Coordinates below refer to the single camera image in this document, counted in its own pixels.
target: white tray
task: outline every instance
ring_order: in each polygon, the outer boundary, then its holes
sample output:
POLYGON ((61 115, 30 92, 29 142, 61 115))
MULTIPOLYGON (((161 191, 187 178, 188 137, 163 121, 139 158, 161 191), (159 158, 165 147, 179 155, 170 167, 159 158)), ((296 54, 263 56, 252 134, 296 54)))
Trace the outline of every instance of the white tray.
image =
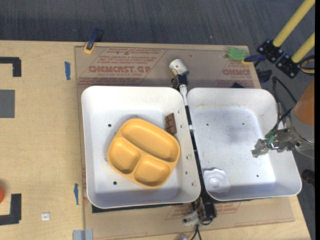
POLYGON ((208 193, 219 201, 300 192, 302 183, 291 151, 253 157, 258 139, 277 121, 274 97, 263 89, 194 88, 187 100, 202 171, 226 173, 230 189, 208 193))
POLYGON ((92 86, 81 96, 87 196, 107 209, 141 205, 189 203, 201 186, 183 98, 168 87, 92 86), (174 113, 180 158, 167 182, 147 189, 126 179, 106 160, 109 144, 120 126, 141 118, 165 129, 165 117, 174 113))

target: gray square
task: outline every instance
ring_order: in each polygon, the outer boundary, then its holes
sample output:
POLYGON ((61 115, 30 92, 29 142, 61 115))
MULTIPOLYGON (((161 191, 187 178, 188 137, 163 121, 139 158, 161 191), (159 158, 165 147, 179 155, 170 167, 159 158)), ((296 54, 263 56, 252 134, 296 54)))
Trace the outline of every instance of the gray square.
POLYGON ((15 118, 15 90, 0 90, 0 118, 15 118))

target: light wood surface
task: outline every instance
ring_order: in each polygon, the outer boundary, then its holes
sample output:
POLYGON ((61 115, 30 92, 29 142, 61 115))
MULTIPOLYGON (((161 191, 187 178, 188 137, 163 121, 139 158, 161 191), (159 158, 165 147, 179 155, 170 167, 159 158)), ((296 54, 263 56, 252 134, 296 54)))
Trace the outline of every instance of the light wood surface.
MULTIPOLYGON (((0 215, 8 210, 9 194, 22 194, 22 219, 19 224, 0 226, 0 239, 72 239, 73 230, 85 228, 75 69, 75 46, 83 45, 0 41, 1 57, 20 57, 22 61, 22 77, 12 77, 11 65, 0 64, 0 89, 15 90, 15 118, 0 118, 0 183, 6 193, 6 200, 0 204, 0 215), (65 62, 70 63, 71 80, 66 79, 65 62), (75 184, 78 184, 79 205, 74 195, 75 184), (44 212, 50 212, 50 220, 42 221, 44 212)), ((210 48, 168 44, 148 44, 148 47, 210 48)), ((201 232, 202 239, 310 239, 296 196, 290 197, 290 204, 293 222, 206 230, 201 232)), ((178 237, 171 234, 132 239, 176 240, 178 237)))

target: yellow divided plate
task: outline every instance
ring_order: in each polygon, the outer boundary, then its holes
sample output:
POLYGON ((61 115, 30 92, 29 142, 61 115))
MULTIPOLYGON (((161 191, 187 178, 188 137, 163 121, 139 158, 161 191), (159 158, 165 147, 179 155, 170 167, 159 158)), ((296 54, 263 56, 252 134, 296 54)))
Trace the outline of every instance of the yellow divided plate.
POLYGON ((159 188, 167 181, 179 156, 176 138, 140 118, 129 119, 119 128, 107 152, 113 169, 149 189, 159 188))

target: small white square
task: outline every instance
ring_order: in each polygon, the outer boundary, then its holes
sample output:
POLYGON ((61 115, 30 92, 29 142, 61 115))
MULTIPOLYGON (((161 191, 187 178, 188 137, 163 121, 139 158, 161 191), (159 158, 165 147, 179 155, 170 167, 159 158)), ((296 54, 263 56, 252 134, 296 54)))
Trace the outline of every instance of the small white square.
POLYGON ((42 219, 43 221, 48 221, 48 220, 50 220, 50 212, 43 212, 43 213, 41 213, 41 219, 42 219))

